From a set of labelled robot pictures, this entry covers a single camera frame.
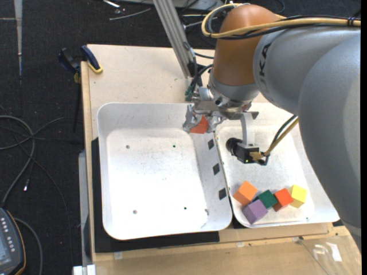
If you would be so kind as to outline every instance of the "gray metal bar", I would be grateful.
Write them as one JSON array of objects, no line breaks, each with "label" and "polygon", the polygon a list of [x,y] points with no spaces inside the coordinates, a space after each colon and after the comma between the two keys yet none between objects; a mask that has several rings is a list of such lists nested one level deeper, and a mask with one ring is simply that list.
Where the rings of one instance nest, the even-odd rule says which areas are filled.
[{"label": "gray metal bar", "polygon": [[186,34],[178,18],[172,0],[153,0],[163,27],[185,77],[190,77],[188,63],[193,62],[192,54],[184,47],[187,42]]},{"label": "gray metal bar", "polygon": [[23,0],[14,0],[14,8],[15,8],[15,18],[17,20],[19,77],[22,77],[22,16],[23,16]]},{"label": "gray metal bar", "polygon": [[87,242],[85,241],[84,229],[86,227],[89,227],[87,161],[85,156],[85,150],[79,154],[79,189],[80,189],[81,257],[83,266],[87,266],[92,263],[92,259],[85,250]]}]

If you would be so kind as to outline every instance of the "orange block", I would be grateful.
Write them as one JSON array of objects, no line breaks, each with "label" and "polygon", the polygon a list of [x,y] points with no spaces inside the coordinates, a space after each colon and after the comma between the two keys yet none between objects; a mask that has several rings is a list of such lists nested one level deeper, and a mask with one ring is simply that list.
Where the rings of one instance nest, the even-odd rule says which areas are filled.
[{"label": "orange block", "polygon": [[278,201],[274,206],[273,209],[278,212],[279,210],[287,207],[290,203],[293,202],[293,198],[291,194],[287,191],[286,188],[277,191],[274,193],[276,200]]},{"label": "orange block", "polygon": [[201,117],[199,124],[190,130],[190,133],[205,133],[209,128],[209,123],[205,116]]},{"label": "orange block", "polygon": [[233,197],[242,205],[248,205],[257,193],[257,188],[245,181],[240,188],[235,192]]}]

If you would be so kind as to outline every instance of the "wooden cube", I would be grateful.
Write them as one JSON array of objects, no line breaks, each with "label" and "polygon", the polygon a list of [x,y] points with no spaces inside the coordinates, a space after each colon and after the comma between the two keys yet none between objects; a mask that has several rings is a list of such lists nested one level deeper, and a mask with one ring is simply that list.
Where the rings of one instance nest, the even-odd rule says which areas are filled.
[{"label": "wooden cube", "polygon": [[233,197],[243,206],[248,205],[257,193],[257,188],[245,181],[240,188],[235,192]]},{"label": "wooden cube", "polygon": [[299,208],[303,205],[306,201],[306,194],[307,190],[301,186],[293,184],[289,189],[288,192],[290,193],[293,202],[290,204],[293,207]]},{"label": "wooden cube", "polygon": [[273,209],[276,212],[287,207],[290,203],[293,202],[293,198],[286,188],[283,188],[282,190],[275,192],[274,197],[277,200],[277,203],[273,205]]},{"label": "wooden cube", "polygon": [[262,201],[257,199],[256,201],[248,204],[242,210],[242,213],[245,215],[250,224],[254,224],[256,221],[263,218],[268,213],[268,210],[265,208]]},{"label": "wooden cube", "polygon": [[265,190],[265,192],[259,194],[255,200],[257,199],[262,201],[266,209],[269,209],[278,202],[270,190]]}]

